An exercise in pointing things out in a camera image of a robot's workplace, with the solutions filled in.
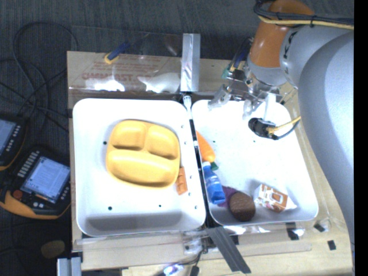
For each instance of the orange carrot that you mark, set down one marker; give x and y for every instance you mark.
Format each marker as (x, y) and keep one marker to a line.
(206, 149)

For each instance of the brown round biscuit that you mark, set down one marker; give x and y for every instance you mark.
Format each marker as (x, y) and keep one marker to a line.
(242, 206)

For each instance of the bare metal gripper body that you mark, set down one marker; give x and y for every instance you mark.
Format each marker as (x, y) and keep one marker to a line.
(250, 88)

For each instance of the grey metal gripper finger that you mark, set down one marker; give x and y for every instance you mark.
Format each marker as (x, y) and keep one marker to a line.
(249, 108)
(219, 97)

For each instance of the purple grapes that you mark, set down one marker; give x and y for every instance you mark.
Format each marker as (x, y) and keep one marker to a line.
(227, 191)

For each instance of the white plastic tray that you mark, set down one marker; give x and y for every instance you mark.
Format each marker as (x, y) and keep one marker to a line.
(258, 160)
(138, 211)

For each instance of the black cylinder on white bracket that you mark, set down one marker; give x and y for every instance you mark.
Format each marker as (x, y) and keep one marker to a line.
(263, 124)

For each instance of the brown cardboard board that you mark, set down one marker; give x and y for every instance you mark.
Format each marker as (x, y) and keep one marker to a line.
(86, 76)

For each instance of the blue bottle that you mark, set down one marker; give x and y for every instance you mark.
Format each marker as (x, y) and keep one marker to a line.
(213, 184)

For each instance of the white and orange carton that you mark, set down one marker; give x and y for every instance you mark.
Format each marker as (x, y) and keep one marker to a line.
(273, 197)

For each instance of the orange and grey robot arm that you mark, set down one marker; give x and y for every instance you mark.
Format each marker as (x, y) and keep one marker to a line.
(322, 76)

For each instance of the yellow divided plate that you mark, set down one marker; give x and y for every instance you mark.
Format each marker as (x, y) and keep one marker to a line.
(142, 154)

